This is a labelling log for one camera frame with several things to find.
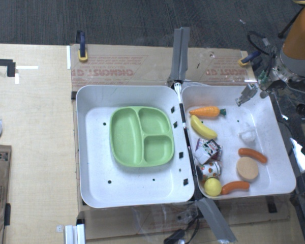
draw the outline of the white tape mark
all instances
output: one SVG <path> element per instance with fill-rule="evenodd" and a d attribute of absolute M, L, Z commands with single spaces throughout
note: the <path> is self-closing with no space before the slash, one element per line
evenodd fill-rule
<path fill-rule="evenodd" d="M 71 53 L 70 46 L 67 46 L 67 70 L 71 69 Z"/>
<path fill-rule="evenodd" d="M 19 84 L 19 73 L 15 73 L 15 84 Z"/>
<path fill-rule="evenodd" d="M 16 70 L 38 70 L 38 66 L 16 66 Z"/>

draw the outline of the toy hot dog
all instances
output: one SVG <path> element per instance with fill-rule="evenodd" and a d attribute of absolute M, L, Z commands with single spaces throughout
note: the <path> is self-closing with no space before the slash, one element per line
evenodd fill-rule
<path fill-rule="evenodd" d="M 238 154 L 240 156 L 248 156 L 248 157 L 252 157 L 256 160 L 258 160 L 259 162 L 261 162 L 262 164 L 265 164 L 268 161 L 268 158 L 265 157 L 263 154 L 261 154 L 258 151 L 255 151 L 251 148 L 240 148 L 238 150 Z"/>
<path fill-rule="evenodd" d="M 248 190 L 250 188 L 250 183 L 247 181 L 231 181 L 225 184 L 222 187 L 221 194 L 229 194 L 231 191 L 234 190 Z"/>

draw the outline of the orange carrot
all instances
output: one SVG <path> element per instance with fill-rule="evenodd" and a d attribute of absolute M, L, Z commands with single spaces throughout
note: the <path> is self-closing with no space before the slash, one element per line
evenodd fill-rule
<path fill-rule="evenodd" d="M 265 164 L 268 161 L 267 157 L 265 157 L 260 152 L 257 152 L 257 151 L 255 151 L 255 150 L 253 150 L 251 148 L 240 148 L 238 150 L 238 154 L 240 156 L 252 157 L 252 158 L 258 160 L 259 162 L 261 162 L 262 164 Z"/>
<path fill-rule="evenodd" d="M 218 116 L 219 114 L 226 115 L 226 109 L 219 109 L 219 107 L 216 106 L 207 106 L 193 109 L 189 111 L 189 113 L 196 116 Z"/>
<path fill-rule="evenodd" d="M 229 194 L 234 190 L 248 190 L 250 183 L 247 181 L 231 181 L 222 187 L 221 194 Z"/>

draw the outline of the toy food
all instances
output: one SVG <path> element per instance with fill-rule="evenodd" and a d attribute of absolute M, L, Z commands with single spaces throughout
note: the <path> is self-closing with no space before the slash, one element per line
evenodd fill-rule
<path fill-rule="evenodd" d="M 255 140 L 255 128 L 248 123 L 243 123 L 242 130 L 238 134 L 245 143 L 251 143 Z"/>
<path fill-rule="evenodd" d="M 201 181 L 217 177 L 222 173 L 221 163 L 218 161 L 210 161 L 204 165 L 197 165 L 196 168 L 198 178 Z"/>
<path fill-rule="evenodd" d="M 207 139 L 214 139 L 218 136 L 214 130 L 206 127 L 195 115 L 191 116 L 191 126 L 199 135 Z"/>
<path fill-rule="evenodd" d="M 262 164 L 265 164 L 268 161 L 267 157 L 265 157 L 260 152 L 254 150 L 254 149 L 251 149 L 251 148 L 240 148 L 238 150 L 238 154 L 240 156 L 252 157 L 252 158 L 258 160 L 259 162 L 261 162 Z"/>
<path fill-rule="evenodd" d="M 226 115 L 226 109 L 219 109 L 219 107 L 216 106 L 207 106 L 207 107 L 201 107 L 196 108 L 191 111 L 189 111 L 191 115 L 196 116 L 205 116 L 205 117 L 211 117 L 211 116 L 218 116 L 220 115 Z"/>
<path fill-rule="evenodd" d="M 225 194 L 229 194 L 231 191 L 234 190 L 248 190 L 249 188 L 250 188 L 250 183 L 247 181 L 232 181 L 225 184 L 222 187 L 221 194 L 225 195 Z"/>
<path fill-rule="evenodd" d="M 259 167 L 250 157 L 242 157 L 236 163 L 237 173 L 243 180 L 253 181 L 259 174 Z"/>
<path fill-rule="evenodd" d="M 204 183 L 204 190 L 210 196 L 218 196 L 222 190 L 222 185 L 218 179 L 209 178 Z"/>
<path fill-rule="evenodd" d="M 222 147 L 218 145 L 213 139 L 205 140 L 199 138 L 194 152 L 194 157 L 201 165 L 203 165 L 209 159 L 219 161 L 221 151 Z"/>

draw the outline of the toy banana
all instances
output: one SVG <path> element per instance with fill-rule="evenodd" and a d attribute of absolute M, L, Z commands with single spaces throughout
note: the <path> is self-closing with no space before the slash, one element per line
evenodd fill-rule
<path fill-rule="evenodd" d="M 199 135 L 207 139 L 214 139 L 217 137 L 217 133 L 214 130 L 206 127 L 195 115 L 191 116 L 191 126 Z"/>

